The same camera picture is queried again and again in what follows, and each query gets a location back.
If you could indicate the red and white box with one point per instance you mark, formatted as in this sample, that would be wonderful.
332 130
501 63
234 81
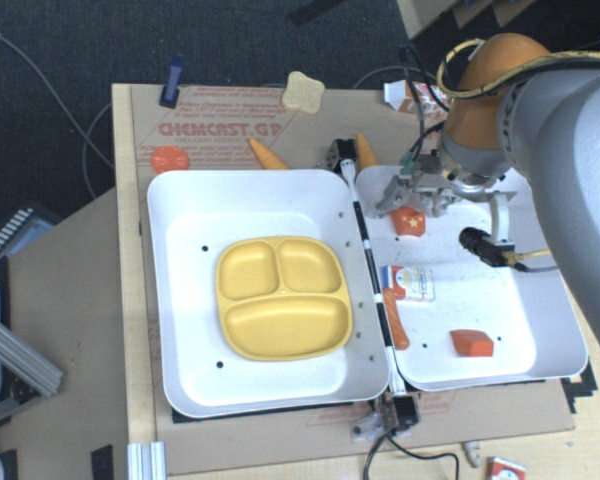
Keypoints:
505 469

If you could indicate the orange sausage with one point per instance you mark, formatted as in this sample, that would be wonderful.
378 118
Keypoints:
396 323

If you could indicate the beige toast bread slice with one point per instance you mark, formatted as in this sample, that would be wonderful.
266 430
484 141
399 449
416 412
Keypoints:
302 93

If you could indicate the brown cardboard board red print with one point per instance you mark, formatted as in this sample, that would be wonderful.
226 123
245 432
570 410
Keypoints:
220 118

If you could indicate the orange wedge block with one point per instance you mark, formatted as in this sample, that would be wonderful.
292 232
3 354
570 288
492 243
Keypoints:
472 344

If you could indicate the black cylinder on white bracket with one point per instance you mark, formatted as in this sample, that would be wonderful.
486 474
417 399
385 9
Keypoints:
485 245

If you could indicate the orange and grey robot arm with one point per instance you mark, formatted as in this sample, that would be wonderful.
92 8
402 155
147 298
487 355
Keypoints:
555 133

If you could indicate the yellow divided plate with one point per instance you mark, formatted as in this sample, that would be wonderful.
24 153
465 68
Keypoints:
285 318

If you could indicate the white and red packet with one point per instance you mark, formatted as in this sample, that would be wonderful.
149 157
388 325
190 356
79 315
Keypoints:
415 283

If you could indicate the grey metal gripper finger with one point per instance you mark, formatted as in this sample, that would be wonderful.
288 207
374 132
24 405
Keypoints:
440 205
390 200

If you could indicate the orange carrot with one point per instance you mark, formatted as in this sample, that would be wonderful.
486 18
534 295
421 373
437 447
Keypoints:
267 157
366 153

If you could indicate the orange round tomato slice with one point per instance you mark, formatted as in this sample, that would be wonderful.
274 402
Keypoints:
170 159

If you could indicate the white and orange carton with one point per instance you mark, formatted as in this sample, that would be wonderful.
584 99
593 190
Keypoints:
405 95

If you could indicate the thin black and white rod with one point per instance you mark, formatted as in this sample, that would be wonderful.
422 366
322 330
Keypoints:
371 268

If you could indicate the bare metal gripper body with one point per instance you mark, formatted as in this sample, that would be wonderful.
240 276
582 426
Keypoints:
427 178

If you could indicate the white plastic tray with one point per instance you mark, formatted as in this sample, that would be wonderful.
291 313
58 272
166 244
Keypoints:
190 293
480 303

